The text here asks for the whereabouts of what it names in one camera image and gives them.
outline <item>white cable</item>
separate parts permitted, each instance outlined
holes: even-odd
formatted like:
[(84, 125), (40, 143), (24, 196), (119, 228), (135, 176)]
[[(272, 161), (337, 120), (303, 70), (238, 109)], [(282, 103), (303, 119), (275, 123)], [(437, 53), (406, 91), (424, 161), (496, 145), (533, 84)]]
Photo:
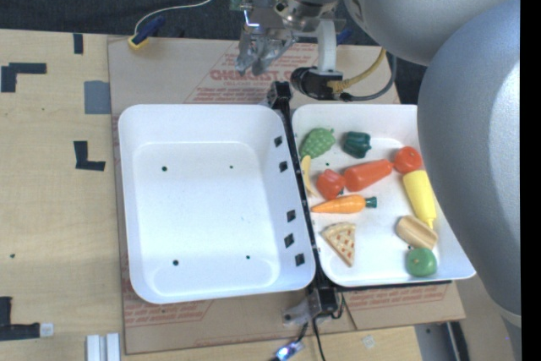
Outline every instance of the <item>white cable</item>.
[(146, 19), (148, 19), (152, 15), (163, 13), (165, 11), (171, 11), (171, 10), (174, 10), (174, 9), (197, 8), (199, 6), (206, 5), (207, 3), (210, 3), (212, 1), (213, 0), (204, 0), (203, 2), (199, 2), (199, 3), (192, 3), (192, 4), (189, 4), (189, 5), (171, 6), (171, 7), (168, 7), (168, 8), (163, 8), (163, 9), (158, 9), (157, 11), (153, 11), (153, 12), (147, 14), (145, 17), (143, 17), (142, 19), (140, 19), (137, 22), (137, 24), (135, 25), (134, 35), (137, 35), (137, 29), (139, 28), (141, 23), (143, 23), (143, 21), (145, 21)]

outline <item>green round toy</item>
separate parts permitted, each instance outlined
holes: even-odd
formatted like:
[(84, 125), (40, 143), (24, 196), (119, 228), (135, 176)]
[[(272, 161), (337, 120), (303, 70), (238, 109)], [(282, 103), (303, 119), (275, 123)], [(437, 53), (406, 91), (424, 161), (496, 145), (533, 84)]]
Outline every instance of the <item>green round toy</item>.
[(412, 276), (431, 276), (438, 264), (431, 249), (412, 249), (407, 253), (406, 268)]

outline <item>orange carrot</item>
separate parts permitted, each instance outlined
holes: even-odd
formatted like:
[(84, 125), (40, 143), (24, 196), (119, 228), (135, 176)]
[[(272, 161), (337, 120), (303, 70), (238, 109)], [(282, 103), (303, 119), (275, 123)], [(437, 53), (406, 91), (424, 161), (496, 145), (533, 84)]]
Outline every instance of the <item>orange carrot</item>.
[(362, 195), (350, 194), (312, 206), (311, 210), (329, 214), (352, 214), (361, 211), (364, 207), (375, 208), (376, 206), (375, 197), (365, 199)]

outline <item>yellow cable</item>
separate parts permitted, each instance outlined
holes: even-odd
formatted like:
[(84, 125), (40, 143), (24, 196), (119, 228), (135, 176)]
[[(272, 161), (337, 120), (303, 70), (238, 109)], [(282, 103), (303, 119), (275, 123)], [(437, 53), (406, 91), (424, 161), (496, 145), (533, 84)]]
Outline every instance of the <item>yellow cable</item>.
[(366, 71), (363, 71), (361, 74), (355, 77), (352, 77), (351, 79), (332, 80), (327, 84), (327, 86), (329, 86), (332, 89), (332, 92), (335, 94), (342, 93), (348, 87), (355, 85), (362, 79), (366, 79), (369, 75), (371, 75), (380, 66), (380, 63), (385, 58), (386, 53), (387, 53), (386, 49), (381, 47), (380, 55), (378, 56), (377, 59), (375, 59), (374, 63), (372, 63), (370, 68), (368, 68)]

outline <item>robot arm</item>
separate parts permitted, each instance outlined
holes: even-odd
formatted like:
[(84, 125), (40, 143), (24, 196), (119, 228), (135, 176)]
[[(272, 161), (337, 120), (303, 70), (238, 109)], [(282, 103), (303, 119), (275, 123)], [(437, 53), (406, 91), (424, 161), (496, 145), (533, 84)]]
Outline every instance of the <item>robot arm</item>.
[[(332, 24), (339, 31), (339, 1), (253, 0), (245, 10), (239, 72), (252, 67), (253, 74), (263, 73), (298, 37), (317, 36), (320, 27)], [(427, 172), (448, 222), (500, 307), (516, 359), (522, 359), (520, 0), (342, 1), (378, 44), (428, 66), (418, 100)], [(320, 45), (332, 46), (328, 34), (318, 38)], [(312, 68), (312, 79), (322, 84), (314, 92), (303, 87), (307, 74), (298, 77), (297, 89), (340, 99), (327, 84), (342, 79), (341, 73), (325, 77), (328, 69)]]

